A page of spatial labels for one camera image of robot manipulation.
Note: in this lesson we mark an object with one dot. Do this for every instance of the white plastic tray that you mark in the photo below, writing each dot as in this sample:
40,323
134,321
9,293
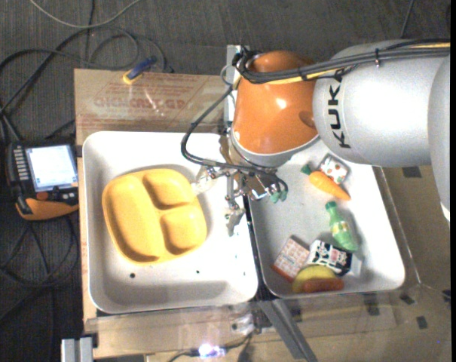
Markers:
306,221
167,289

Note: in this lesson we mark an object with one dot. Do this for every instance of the yellow divided plate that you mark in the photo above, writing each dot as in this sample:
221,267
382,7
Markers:
137,217

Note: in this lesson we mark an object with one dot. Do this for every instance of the orange patterned packet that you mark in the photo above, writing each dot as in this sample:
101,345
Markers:
291,258

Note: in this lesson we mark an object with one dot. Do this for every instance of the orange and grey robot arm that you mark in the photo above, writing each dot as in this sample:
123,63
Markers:
382,108

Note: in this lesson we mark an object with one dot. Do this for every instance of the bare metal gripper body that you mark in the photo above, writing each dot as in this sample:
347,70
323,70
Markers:
261,185

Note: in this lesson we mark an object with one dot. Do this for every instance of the brown cardboard board, red print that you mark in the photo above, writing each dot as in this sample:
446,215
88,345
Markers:
144,104

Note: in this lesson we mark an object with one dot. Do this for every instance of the black and white carton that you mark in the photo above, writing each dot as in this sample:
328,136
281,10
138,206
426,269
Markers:
331,256

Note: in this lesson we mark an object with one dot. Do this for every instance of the green bottle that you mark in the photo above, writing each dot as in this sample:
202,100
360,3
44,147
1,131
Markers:
340,230

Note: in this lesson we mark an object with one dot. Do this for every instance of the white packet with orange dots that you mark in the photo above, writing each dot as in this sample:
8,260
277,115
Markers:
335,169

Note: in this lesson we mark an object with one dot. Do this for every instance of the orange sausage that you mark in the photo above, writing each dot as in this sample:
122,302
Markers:
323,285

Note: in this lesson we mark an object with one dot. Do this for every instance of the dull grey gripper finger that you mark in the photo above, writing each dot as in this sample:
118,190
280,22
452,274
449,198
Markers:
235,219

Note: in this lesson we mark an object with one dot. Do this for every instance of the yellow banana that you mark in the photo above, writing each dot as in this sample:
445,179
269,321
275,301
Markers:
312,273

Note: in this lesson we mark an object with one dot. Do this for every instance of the orange carrot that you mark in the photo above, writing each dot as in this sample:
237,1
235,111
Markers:
327,185

